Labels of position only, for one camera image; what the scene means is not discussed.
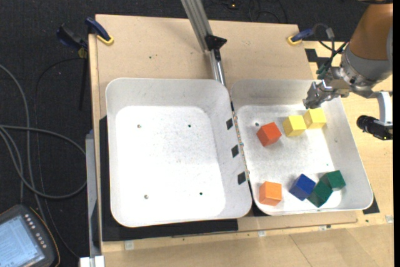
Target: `green cube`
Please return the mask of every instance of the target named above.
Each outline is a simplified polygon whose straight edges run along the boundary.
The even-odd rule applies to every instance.
[[[324,174],[320,181],[323,181],[324,184],[330,187],[333,191],[340,190],[346,185],[340,170]]]
[[[319,208],[326,203],[332,192],[333,190],[320,180],[307,199]]]

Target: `red cube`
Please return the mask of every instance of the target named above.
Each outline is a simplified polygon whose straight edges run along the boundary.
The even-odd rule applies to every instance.
[[[281,136],[282,133],[275,123],[265,124],[257,132],[257,137],[263,146],[276,143]]]

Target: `screen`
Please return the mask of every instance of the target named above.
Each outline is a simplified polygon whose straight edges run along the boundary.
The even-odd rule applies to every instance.
[[[28,267],[44,258],[21,215],[0,224],[0,267]]]

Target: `yellow cube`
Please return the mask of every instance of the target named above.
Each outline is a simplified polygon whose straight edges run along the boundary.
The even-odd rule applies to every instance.
[[[287,137],[299,136],[307,129],[301,115],[287,117],[282,125]]]
[[[319,129],[326,124],[326,117],[322,108],[308,109],[303,118],[307,129]]]

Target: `cube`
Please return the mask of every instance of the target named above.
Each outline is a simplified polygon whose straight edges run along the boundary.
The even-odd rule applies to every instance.
[[[322,108],[308,109],[303,119],[307,129],[319,129],[326,125],[326,117]]]
[[[323,181],[318,181],[315,185],[312,193],[307,197],[307,199],[312,202],[316,207],[321,207],[328,198],[332,195],[333,190],[326,185]]]
[[[306,123],[301,115],[287,117],[282,125],[287,137],[299,136],[307,129]]]
[[[340,170],[324,174],[324,176],[320,178],[320,181],[323,181],[324,184],[330,187],[333,191],[340,190],[346,185]]]
[[[260,187],[260,203],[270,206],[277,205],[282,200],[282,185],[265,181]]]
[[[291,186],[289,192],[299,198],[301,201],[305,200],[313,191],[315,182],[308,178],[305,174],[301,174]]]
[[[261,126],[257,132],[257,137],[264,147],[276,143],[281,136],[282,133],[276,126],[276,123],[265,124],[264,126]]]

